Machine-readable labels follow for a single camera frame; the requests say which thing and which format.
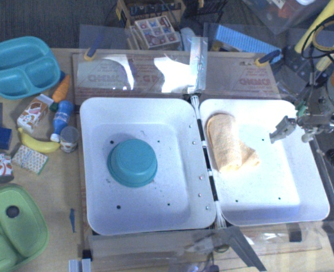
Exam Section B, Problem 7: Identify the blue bottle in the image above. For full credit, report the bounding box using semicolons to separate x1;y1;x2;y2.
50;100;75;143

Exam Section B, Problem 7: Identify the white patterned packet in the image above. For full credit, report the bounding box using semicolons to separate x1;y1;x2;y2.
11;144;49;176

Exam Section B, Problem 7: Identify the small grey can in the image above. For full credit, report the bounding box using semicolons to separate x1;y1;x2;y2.
60;125;80;154

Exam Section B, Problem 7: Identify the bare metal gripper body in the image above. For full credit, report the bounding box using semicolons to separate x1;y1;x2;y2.
296;109;334;133

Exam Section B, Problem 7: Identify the orange carrot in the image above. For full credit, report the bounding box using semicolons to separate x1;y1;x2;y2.
49;74;71;113

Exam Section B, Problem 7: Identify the blue cube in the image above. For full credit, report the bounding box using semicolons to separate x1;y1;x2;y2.
0;126;13;150

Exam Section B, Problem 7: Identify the green divided plate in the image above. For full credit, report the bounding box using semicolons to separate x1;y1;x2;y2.
0;183;50;272

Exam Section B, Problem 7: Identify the white and brown carton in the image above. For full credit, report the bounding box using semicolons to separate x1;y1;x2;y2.
16;93;55;134

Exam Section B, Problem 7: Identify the yellow folded cloth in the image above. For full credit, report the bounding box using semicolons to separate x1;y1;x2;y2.
206;113;261;173

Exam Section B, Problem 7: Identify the white plastic tray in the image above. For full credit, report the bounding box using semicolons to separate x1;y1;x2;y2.
199;98;331;227
79;96;217;236

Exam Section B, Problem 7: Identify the red and white can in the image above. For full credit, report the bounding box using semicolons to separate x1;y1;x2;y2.
0;152;15;184

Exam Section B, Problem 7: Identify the blue divided plate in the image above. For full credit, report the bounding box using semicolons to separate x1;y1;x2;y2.
0;36;62;100

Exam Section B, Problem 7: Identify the blue bowl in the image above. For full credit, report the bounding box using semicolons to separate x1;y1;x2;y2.
107;139;158;188

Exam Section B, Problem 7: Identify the yellow banana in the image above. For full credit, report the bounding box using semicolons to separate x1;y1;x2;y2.
17;127;61;154

